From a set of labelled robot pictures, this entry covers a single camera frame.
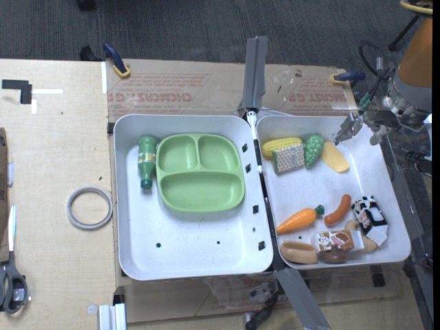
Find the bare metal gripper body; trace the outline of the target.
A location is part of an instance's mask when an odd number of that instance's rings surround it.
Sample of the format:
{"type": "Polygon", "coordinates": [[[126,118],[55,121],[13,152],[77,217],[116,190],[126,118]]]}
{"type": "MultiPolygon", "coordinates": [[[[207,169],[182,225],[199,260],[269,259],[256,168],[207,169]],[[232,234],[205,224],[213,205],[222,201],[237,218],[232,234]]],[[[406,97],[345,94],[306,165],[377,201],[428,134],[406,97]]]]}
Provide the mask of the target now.
{"type": "Polygon", "coordinates": [[[382,125],[388,128],[405,127],[420,131],[430,116],[429,87],[389,87],[385,96],[379,97],[377,108],[372,107],[362,119],[370,127],[382,125]]]}

